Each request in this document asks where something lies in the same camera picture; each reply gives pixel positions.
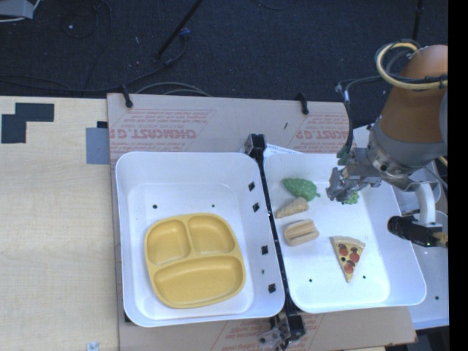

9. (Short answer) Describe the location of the black cylinder on white bracket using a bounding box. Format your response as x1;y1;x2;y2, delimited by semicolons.
387;181;449;249

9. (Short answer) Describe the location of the thin black and white rod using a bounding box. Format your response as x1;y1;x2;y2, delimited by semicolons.
254;148;298;338

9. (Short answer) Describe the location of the black block with thin wires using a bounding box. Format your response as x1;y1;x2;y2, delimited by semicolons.
286;314;307;342
244;133;267;157

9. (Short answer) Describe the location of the yellow divided plate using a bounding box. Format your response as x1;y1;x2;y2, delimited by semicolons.
143;212;246;310

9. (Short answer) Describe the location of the pizza slice with red pepperoni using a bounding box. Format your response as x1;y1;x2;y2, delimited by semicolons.
329;235;367;284

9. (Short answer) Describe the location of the tan hot dog bun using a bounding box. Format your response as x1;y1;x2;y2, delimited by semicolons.
283;218;320;247

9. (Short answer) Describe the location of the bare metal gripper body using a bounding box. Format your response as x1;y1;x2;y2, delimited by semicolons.
343;146;415;191

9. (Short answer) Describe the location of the brown cardboard board red print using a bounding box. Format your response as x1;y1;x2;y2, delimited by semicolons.
106;93;418;351

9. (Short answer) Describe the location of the white plastic tray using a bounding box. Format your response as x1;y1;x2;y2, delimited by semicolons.
115;151;287;328
263;151;428;314

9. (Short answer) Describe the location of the yellow corn cob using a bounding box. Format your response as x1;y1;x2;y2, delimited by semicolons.
274;196;310;219

